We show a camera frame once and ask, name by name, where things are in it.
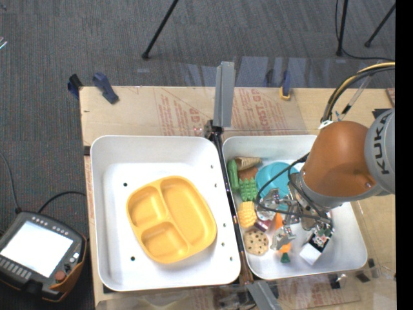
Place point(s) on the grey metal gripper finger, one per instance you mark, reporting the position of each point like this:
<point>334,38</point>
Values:
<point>270,199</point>
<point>281,237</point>

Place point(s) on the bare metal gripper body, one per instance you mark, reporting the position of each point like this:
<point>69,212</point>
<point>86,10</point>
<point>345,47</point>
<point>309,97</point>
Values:
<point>301,210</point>

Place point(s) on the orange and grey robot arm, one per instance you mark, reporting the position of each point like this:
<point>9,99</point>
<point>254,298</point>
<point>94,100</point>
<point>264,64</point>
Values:
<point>342,160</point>

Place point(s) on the orange carrot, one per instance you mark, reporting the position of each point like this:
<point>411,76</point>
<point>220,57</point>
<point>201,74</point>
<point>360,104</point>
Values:
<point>285,249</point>

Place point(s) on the small pink and white can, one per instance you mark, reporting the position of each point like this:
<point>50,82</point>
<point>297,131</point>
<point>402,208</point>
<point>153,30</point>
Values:
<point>263,216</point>

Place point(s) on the blue bowl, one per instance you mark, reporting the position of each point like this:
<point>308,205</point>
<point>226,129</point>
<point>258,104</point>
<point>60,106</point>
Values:
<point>271,176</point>

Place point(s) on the chocolate chip biscuit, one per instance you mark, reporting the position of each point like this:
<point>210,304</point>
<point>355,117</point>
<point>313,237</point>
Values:
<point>255,242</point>

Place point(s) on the yellow toy pineapple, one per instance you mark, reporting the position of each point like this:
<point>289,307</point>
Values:
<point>246,213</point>

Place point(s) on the brown toy bread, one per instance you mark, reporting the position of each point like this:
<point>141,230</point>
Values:
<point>247,174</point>

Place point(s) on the white and black carton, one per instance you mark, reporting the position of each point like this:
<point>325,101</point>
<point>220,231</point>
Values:
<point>311,254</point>

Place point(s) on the brown waffle cone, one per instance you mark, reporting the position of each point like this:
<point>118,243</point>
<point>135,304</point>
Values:
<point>246,162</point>

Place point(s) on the green toy cucumber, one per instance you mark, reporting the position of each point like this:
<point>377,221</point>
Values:
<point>233,176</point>

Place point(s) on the white plastic tray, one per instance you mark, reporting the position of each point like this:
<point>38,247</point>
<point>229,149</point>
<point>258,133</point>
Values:
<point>342,244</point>
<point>161,153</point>

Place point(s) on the yellow divided plate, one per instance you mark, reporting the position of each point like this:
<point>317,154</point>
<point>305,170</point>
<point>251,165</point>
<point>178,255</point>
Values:
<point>180,212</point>

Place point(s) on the brown cardboard board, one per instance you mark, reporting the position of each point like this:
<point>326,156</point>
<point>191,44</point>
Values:
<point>135,115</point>

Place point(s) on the black tripod leg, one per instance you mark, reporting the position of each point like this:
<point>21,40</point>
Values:
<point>380,26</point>
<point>342,18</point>
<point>163,23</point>

